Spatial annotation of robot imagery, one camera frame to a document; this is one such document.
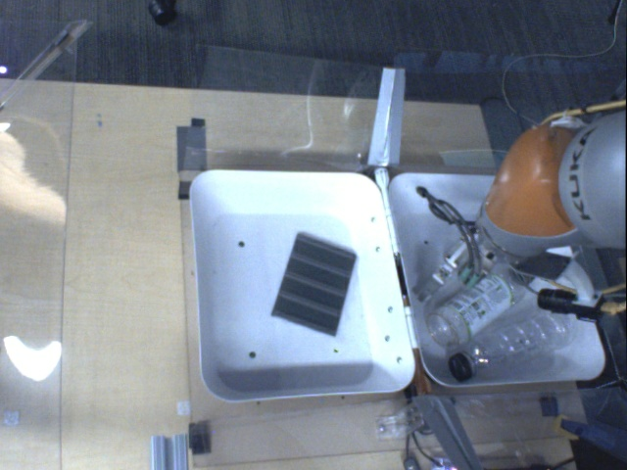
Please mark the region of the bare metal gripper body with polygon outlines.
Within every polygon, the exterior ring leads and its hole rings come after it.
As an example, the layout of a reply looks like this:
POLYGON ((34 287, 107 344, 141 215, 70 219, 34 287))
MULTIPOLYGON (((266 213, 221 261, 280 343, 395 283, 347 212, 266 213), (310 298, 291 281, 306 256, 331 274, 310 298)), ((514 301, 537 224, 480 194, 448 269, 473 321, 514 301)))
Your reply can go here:
POLYGON ((507 265, 506 253, 489 240, 470 237, 464 242, 464 254, 459 261, 459 281, 478 282, 484 276, 507 265))

